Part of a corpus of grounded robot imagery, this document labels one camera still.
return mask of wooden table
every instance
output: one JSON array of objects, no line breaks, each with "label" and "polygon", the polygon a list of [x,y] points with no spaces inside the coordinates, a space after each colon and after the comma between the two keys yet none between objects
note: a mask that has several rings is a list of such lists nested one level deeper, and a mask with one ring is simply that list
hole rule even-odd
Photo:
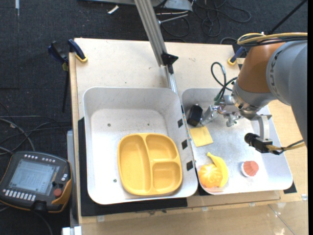
[{"label": "wooden table", "polygon": [[[244,210],[243,213],[246,214],[243,215],[250,217],[251,210],[249,207],[255,206],[259,208],[258,213],[262,215],[263,212],[268,212],[268,204],[302,201],[308,195],[307,148],[303,147],[286,152],[286,158],[297,189],[296,193],[284,194],[280,190],[214,196],[199,196],[195,193],[187,198],[187,208],[153,212],[128,212],[105,216],[81,216],[77,122],[84,116],[84,91],[93,86],[159,88],[168,87],[168,84],[165,70],[157,65],[149,42],[82,38],[77,38],[75,41],[88,57],[88,61],[83,64],[75,59],[73,53],[69,54],[75,160],[75,171],[73,173],[76,177],[74,192],[77,196],[75,201],[79,213],[77,221],[84,234],[131,234],[127,233],[130,228],[125,225],[126,220],[130,224],[132,222],[129,220],[134,220],[137,226],[139,225],[137,229],[142,226],[142,229],[149,231],[144,223],[151,215],[157,217],[153,221],[154,224],[155,222],[162,222],[162,224],[169,227],[171,227],[171,222],[175,222],[175,217],[181,218],[182,215],[184,218],[194,220],[195,224],[198,224],[198,220],[207,218],[207,214],[204,212],[207,210],[216,212],[223,210],[227,218],[228,215],[236,212],[233,210],[234,208],[238,208],[237,210]],[[229,66],[227,64],[228,58],[234,54],[232,46],[166,43],[166,48],[169,54],[179,57],[173,65],[179,96],[188,88],[220,88],[220,85],[210,73],[210,65],[213,62],[217,61],[224,65],[228,78],[238,75],[238,65]],[[273,101],[269,104],[269,109],[283,146],[302,139],[291,107],[279,101]]]}]

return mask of yellow sponge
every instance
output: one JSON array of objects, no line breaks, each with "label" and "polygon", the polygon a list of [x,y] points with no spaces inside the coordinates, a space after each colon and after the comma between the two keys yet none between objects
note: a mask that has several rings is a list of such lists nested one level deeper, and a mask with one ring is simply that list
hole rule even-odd
[{"label": "yellow sponge", "polygon": [[192,128],[189,132],[196,147],[213,143],[212,137],[206,126]]}]

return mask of control button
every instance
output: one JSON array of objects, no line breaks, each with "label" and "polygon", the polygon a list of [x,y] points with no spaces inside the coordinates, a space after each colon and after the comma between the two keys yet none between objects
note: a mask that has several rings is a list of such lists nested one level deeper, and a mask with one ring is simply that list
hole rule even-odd
[{"label": "control button", "polygon": [[60,197],[62,195],[62,190],[60,188],[56,188],[54,191],[53,191],[53,194],[56,198]]}]

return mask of table top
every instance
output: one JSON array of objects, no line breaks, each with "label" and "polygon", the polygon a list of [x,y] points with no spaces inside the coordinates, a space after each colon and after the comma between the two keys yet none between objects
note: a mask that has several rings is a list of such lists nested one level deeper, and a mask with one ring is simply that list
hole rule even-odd
[{"label": "table top", "polygon": [[[152,48],[146,41],[75,39],[88,57],[80,63],[73,53],[69,54],[69,74],[71,85],[73,138],[75,153],[75,175],[78,213],[80,213],[79,149],[77,122],[84,116],[83,94],[90,87],[134,87],[167,88],[167,77],[163,67],[157,65]],[[238,75],[237,64],[230,66],[227,60],[234,52],[230,45],[165,43],[169,54],[178,56],[173,64],[178,95],[189,88],[220,88],[210,73],[210,65],[220,62],[226,69],[227,78]],[[268,105],[276,132],[283,146],[302,139],[291,107],[279,101]],[[189,208],[211,206],[225,209],[277,202],[302,201],[308,195],[307,148],[286,152],[297,192],[284,194],[283,191],[261,191],[227,195],[199,196],[197,193],[187,198]],[[146,213],[120,213],[109,215],[107,219],[119,220],[147,215]],[[80,224],[97,223],[97,217],[78,216]]]}]

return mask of yellow plate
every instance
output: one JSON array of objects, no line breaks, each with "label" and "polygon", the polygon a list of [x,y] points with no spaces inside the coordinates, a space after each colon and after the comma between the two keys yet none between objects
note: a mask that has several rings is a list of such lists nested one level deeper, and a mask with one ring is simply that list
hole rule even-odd
[{"label": "yellow plate", "polygon": [[131,194],[167,194],[182,182],[177,147],[163,134],[124,136],[118,144],[117,163],[122,185]]}]

